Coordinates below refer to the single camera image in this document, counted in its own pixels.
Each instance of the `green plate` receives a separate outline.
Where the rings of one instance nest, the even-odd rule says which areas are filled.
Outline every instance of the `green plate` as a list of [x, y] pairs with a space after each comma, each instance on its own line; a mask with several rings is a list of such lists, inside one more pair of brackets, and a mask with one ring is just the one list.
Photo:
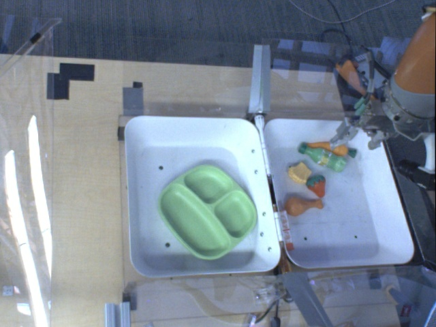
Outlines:
[[210, 165], [172, 181], [159, 197], [159, 214], [175, 237], [205, 260], [230, 252], [257, 221], [251, 198], [223, 170]]

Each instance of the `white cable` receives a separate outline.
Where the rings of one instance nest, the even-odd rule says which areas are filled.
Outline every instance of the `white cable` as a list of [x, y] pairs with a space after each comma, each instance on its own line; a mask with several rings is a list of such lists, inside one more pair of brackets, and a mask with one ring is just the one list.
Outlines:
[[324, 20], [324, 19], [318, 18], [318, 17], [316, 17], [316, 16], [314, 16], [314, 15], [312, 15], [312, 14], [310, 14], [310, 13], [304, 11], [300, 6], [297, 6], [297, 5], [296, 5], [292, 0], [289, 0], [289, 2], [290, 2], [290, 3], [291, 3], [291, 4], [292, 4], [292, 5], [293, 5], [297, 10], [299, 10], [299, 11], [302, 12], [303, 14], [306, 14], [307, 16], [309, 16], [309, 17], [311, 17], [311, 18], [313, 18], [313, 19], [315, 19], [315, 20], [318, 20], [318, 21], [320, 21], [320, 22], [329, 23], [329, 24], [332, 24], [332, 25], [339, 25], [339, 24], [341, 24], [341, 23], [351, 22], [352, 20], [355, 20], [356, 18], [359, 18], [360, 16], [362, 16], [362, 15], [364, 15], [364, 14], [370, 12], [370, 11], [374, 11], [374, 10], [377, 10], [377, 9], [379, 9], [379, 8], [385, 7], [385, 6], [387, 6], [387, 5], [390, 5], [391, 3], [394, 3], [395, 1], [397, 1], [397, 0], [391, 0], [391, 1], [387, 2], [387, 3], [384, 3], [383, 5], [376, 6], [376, 7], [372, 7], [372, 8], [370, 8], [370, 9], [365, 10], [364, 12], [361, 12], [361, 13], [355, 15], [354, 17], [351, 17], [351, 18], [348, 18], [348, 19], [345, 19], [345, 20], [339, 20], [339, 21], [337, 21], [337, 22], [332, 22], [331, 20]]

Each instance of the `red strawberry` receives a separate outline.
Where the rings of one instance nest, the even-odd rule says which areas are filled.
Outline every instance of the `red strawberry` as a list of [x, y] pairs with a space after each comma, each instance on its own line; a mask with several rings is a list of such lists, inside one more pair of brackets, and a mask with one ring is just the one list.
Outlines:
[[310, 177], [306, 182], [306, 186], [319, 198], [322, 198], [324, 195], [326, 195], [326, 179], [323, 176]]

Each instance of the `white tray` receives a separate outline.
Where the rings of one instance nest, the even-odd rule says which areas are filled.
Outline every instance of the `white tray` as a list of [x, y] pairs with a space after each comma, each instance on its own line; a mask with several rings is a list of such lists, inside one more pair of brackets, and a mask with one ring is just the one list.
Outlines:
[[[139, 116], [125, 128], [130, 255], [148, 277], [258, 273], [280, 258], [273, 207], [257, 129], [242, 119]], [[158, 213], [166, 185], [191, 168], [211, 164], [251, 197], [258, 222], [231, 252], [201, 260], [180, 244]]]
[[265, 128], [277, 206], [283, 210], [288, 197], [316, 199], [305, 185], [287, 176], [287, 168], [303, 161], [326, 177], [324, 209], [288, 216], [295, 249], [290, 259], [303, 268], [381, 266], [404, 264], [414, 254], [414, 245], [386, 152], [370, 151], [363, 132], [350, 142], [358, 149], [347, 157], [344, 171], [336, 173], [317, 165], [297, 151], [301, 142], [331, 139], [338, 121], [276, 119]]

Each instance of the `green bottle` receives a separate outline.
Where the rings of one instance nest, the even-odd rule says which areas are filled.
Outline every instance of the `green bottle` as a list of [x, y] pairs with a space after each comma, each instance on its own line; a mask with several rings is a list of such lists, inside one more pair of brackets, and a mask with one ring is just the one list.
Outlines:
[[306, 143], [300, 144], [298, 152], [308, 155], [318, 165], [327, 166], [336, 172], [342, 172], [347, 164], [347, 160], [344, 157], [337, 156], [326, 149], [309, 148]]

